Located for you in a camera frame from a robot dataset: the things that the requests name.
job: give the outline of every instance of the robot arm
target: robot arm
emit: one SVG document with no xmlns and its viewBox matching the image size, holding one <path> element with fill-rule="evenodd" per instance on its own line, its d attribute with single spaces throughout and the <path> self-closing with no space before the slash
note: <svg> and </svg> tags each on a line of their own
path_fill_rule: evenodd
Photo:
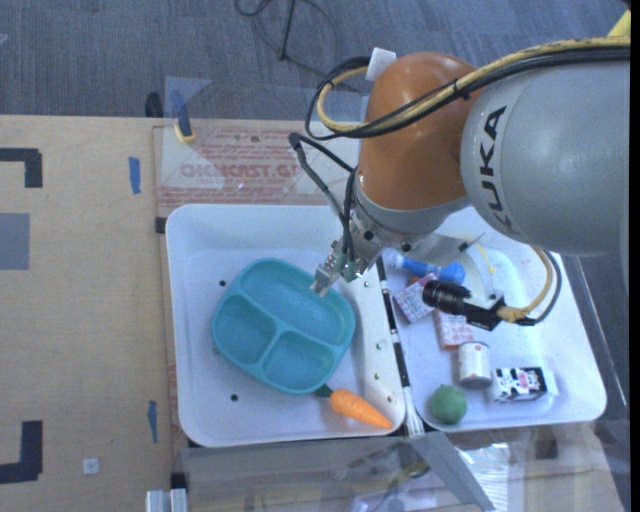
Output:
<svg viewBox="0 0 640 512">
<path fill-rule="evenodd" d="M 344 212 L 350 245 L 334 243 L 314 290 L 355 279 L 386 247 L 448 263 L 459 241 L 434 231 L 469 203 L 523 243 L 570 255 L 619 250 L 629 49 L 624 37 L 553 43 L 479 70 L 442 54 L 409 55 L 377 79 L 366 123 L 355 127 L 324 113 L 323 98 L 341 80 L 334 77 L 318 94 L 334 132 L 324 138 L 363 140 Z"/>
</svg>

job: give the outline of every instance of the blue divided plate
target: blue divided plate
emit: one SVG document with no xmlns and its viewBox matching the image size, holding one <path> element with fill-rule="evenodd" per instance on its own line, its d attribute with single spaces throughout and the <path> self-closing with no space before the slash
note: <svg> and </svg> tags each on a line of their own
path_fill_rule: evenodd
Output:
<svg viewBox="0 0 640 512">
<path fill-rule="evenodd" d="M 220 353 L 285 393 L 318 389 L 351 344 L 355 314 L 333 289 L 320 297 L 313 276 L 275 258 L 247 266 L 222 297 L 211 322 Z"/>
</svg>

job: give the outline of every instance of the toy carrot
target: toy carrot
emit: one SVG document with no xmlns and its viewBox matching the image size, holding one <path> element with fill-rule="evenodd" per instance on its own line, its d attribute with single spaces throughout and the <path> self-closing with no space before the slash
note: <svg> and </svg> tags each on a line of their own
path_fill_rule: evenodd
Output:
<svg viewBox="0 0 640 512">
<path fill-rule="evenodd" d="M 390 429 L 393 426 L 373 405 L 348 389 L 340 388 L 334 391 L 324 384 L 315 391 L 315 394 L 329 398 L 331 408 L 342 416 L 384 429 Z"/>
</svg>

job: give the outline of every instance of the cow print carton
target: cow print carton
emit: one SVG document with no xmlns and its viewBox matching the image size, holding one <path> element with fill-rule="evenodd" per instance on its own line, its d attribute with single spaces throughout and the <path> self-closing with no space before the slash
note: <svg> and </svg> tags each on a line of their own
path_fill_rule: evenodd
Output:
<svg viewBox="0 0 640 512">
<path fill-rule="evenodd" d="M 520 402 L 558 394 L 553 374 L 540 367 L 496 368 L 491 377 L 487 393 L 493 402 Z"/>
</svg>

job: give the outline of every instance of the gray floor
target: gray floor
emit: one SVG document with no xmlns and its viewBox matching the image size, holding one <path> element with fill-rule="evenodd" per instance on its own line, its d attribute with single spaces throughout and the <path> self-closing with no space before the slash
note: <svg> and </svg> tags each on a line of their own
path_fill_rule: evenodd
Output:
<svg viewBox="0 0 640 512">
<path fill-rule="evenodd" d="M 259 3 L 239 2 L 247 10 Z M 254 117 L 300 119 L 305 101 L 278 99 L 274 91 L 312 91 L 332 66 L 376 46 L 399 55 L 437 50 L 482 65 L 539 43 L 606 35 L 627 5 L 298 0 L 287 58 L 280 60 L 287 7 L 286 0 L 273 0 L 250 18 L 233 0 L 0 0 L 0 35 L 7 36 L 0 42 L 0 114 L 141 117 L 147 95 L 162 96 L 167 79 L 181 77 L 210 79 L 231 91 L 203 96 L 194 115 L 246 108 Z M 567 264 L 574 275 L 586 276 L 574 290 L 583 310 L 595 305 L 585 324 L 609 393 L 603 428 L 611 421 L 617 432 L 620 420 L 629 419 L 629 301 L 619 261 Z M 616 453 L 620 437 L 613 436 Z"/>
</svg>

